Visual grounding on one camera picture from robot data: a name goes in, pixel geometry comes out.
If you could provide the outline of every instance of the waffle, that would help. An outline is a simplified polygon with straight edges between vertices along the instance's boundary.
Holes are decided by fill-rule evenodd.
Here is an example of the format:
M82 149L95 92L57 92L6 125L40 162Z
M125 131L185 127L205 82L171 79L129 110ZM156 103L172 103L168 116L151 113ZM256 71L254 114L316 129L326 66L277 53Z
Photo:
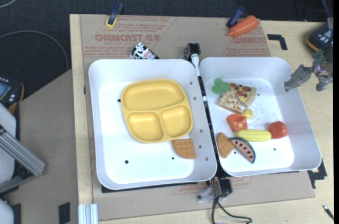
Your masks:
M178 154L180 157L186 159L195 159L193 140L191 138L172 140L172 146L176 154Z
M219 155L222 158L226 158L231 150L235 147L235 145L229 140L229 138L224 133L217 134L217 145Z

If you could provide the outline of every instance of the cardboard sheet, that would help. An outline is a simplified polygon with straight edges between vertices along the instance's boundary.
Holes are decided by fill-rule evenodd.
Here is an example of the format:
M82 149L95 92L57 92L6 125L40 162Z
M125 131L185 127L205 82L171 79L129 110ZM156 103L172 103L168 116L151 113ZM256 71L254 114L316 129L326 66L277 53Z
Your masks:
M131 49L142 42L160 57L179 58L188 43L199 43L205 57L269 57L264 31L232 38L227 36L227 18L118 16L116 26L105 27L106 15L81 15L85 91L94 202L100 220L152 214L210 209L211 203L197 202L206 182L138 190L103 191L95 167L95 144L88 69L101 58L129 59ZM314 196L307 171L230 178L233 193L224 206L304 199Z

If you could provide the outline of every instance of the yellow corn cob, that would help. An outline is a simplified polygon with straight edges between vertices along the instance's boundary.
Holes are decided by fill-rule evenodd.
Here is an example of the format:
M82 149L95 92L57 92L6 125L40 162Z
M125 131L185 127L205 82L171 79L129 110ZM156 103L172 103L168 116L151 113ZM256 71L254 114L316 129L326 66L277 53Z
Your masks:
M267 141L270 140L272 135L265 130L239 130L235 133L237 137L241 137L247 141Z

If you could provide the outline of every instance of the black cable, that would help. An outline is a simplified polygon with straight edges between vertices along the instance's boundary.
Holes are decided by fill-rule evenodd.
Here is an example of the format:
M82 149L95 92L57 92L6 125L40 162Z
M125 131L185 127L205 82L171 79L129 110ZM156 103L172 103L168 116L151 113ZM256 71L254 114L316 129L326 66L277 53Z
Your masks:
M246 224L252 223L252 219L249 217L241 217L241 216L235 216L233 214L230 214L229 212L227 212L225 210L225 208L219 203L219 198L216 198L213 200L213 205L212 205L212 214L211 214L211 218L212 218L212 223L216 224L215 220L214 220L214 214L215 214L215 210L216 210L216 206L219 205L219 207L222 209L222 211L224 211L226 214L228 214L230 217L233 218L241 218L241 219L247 219L248 221L246 222Z
M65 50L63 49L61 44L55 38L51 37L48 34L45 34L43 32L39 32L39 31L35 31L35 30L20 30L20 31L15 31L15 32L11 32L11 33L8 33L8 34L4 34L4 35L0 36L0 39L3 39L3 38L8 37L10 35L16 35L16 34L19 34L19 33L35 33L35 34L43 35L43 36L51 39L53 42L55 42L60 47L60 49L64 53L64 56L65 56L65 59L66 59L66 71L69 70L69 62L68 62L68 57L67 57Z

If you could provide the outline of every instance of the robotic claw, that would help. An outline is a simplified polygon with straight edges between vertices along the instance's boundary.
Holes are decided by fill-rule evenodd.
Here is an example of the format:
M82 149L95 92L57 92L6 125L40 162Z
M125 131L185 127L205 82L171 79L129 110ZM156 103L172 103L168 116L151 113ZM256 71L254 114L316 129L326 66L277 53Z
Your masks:
M333 82L333 49L322 51L319 49L313 57L315 58L312 67L300 65L291 75L291 79L284 82L285 91L298 87L311 78L312 73L318 78L317 91L327 88L327 84Z

